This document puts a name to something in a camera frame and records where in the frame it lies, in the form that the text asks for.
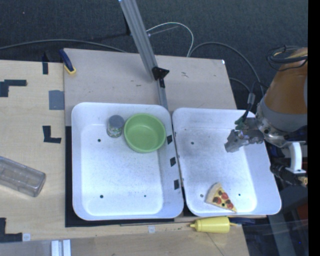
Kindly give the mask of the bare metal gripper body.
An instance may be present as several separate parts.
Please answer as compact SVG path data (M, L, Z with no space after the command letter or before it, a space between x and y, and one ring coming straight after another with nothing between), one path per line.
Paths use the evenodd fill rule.
M273 127L266 118L240 117L237 120L237 135L248 144L260 144L266 141L276 147L286 147L288 141L285 136L287 132Z

